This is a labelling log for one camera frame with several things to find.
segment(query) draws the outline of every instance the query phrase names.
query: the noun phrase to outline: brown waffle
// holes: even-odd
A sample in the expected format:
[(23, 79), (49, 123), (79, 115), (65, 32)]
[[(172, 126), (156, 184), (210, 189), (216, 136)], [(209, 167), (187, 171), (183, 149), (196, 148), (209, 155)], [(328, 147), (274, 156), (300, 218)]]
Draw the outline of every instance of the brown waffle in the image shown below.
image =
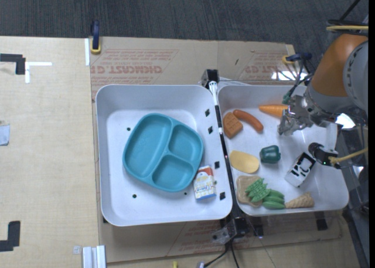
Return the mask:
[(243, 124), (232, 112), (228, 112), (223, 119), (224, 133), (228, 138), (233, 138), (243, 129)]

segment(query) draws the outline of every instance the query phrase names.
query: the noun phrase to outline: carrot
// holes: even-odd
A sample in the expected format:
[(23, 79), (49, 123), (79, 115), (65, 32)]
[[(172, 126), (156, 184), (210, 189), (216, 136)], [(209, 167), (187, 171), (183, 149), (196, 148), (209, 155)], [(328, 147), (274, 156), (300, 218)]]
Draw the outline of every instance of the carrot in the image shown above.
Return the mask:
[(257, 118), (255, 118), (252, 114), (249, 114), (246, 111), (241, 110), (234, 110), (233, 114), (239, 119), (245, 122), (248, 122), (251, 126), (255, 128), (256, 131), (259, 133), (263, 131), (263, 124)]
[(287, 110), (288, 106), (284, 104), (262, 104), (258, 106), (259, 110), (276, 117), (282, 117), (283, 110)]

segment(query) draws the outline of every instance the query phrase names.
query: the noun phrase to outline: sausage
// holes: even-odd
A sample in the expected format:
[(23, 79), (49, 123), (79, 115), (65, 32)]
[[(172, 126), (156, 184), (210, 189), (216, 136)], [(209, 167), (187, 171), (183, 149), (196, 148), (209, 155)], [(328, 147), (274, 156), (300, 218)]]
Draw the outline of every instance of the sausage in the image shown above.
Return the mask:
[(263, 131), (263, 124), (257, 118), (255, 118), (252, 114), (249, 114), (245, 111), (241, 110), (234, 110), (233, 114), (239, 119), (249, 123), (252, 127), (255, 128), (256, 131), (259, 133)]

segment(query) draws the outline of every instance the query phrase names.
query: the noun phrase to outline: yellow potato slice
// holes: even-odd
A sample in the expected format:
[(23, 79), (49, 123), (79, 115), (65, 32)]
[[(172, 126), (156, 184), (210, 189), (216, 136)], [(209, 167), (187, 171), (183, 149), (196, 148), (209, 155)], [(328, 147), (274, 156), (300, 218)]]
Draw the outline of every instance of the yellow potato slice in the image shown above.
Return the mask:
[(246, 152), (233, 150), (229, 155), (229, 161), (233, 168), (245, 173), (255, 173), (259, 169), (258, 158)]

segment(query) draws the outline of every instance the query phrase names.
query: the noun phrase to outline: waffle cone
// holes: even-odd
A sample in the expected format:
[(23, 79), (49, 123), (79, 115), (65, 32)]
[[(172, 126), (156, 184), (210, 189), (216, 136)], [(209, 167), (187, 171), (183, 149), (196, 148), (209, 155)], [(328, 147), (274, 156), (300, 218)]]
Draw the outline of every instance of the waffle cone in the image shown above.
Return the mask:
[(295, 209), (295, 208), (312, 208), (315, 202), (313, 197), (311, 196), (310, 192), (306, 192), (303, 195), (292, 199), (289, 202), (285, 203), (285, 207), (287, 209)]

